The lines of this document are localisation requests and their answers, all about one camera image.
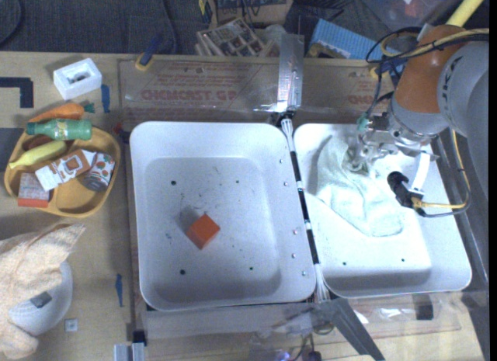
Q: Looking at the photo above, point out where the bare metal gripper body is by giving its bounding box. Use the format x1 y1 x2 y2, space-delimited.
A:
359 113 433 158

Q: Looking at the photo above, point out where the white towel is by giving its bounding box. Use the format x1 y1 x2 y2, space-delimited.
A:
305 134 405 238

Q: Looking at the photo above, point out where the thin black and white rod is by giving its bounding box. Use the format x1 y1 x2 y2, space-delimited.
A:
280 117 331 303

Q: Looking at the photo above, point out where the white plastic tray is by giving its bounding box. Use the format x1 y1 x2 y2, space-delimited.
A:
129 120 318 312
293 122 473 300

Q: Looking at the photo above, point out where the blue corrugated sheet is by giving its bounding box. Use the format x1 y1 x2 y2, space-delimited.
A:
309 17 391 60

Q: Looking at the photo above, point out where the brown cardboard board red print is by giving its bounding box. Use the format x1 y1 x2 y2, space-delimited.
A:
116 54 463 342

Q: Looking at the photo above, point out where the orange cube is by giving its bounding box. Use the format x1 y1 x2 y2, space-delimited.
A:
185 213 221 251

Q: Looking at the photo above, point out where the small white printed can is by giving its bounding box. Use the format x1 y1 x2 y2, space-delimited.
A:
81 151 116 193

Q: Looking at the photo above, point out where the orange divided plate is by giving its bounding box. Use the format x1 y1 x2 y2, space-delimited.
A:
3 124 122 219

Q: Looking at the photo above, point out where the white foam box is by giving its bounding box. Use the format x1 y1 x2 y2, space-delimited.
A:
52 57 103 102

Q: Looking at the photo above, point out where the white and orange carton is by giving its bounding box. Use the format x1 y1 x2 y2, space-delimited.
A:
34 148 98 193

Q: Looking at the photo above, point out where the orange carrot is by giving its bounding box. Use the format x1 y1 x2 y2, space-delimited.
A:
27 102 96 124

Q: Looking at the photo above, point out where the green bottle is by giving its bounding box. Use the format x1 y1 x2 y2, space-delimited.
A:
26 118 94 142

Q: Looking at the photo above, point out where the yellow banana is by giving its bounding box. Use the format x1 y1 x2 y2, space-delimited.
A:
8 140 68 171

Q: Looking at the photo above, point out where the orange and white packet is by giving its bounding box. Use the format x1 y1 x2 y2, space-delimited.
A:
17 172 52 209

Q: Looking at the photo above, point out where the beige cloth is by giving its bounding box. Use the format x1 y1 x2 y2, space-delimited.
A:
0 222 87 360

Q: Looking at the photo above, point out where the white bowl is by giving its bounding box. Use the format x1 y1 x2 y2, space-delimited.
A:
7 259 75 338

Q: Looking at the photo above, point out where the black cylinder on white bracket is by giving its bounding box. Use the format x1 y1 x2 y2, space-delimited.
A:
387 151 432 209

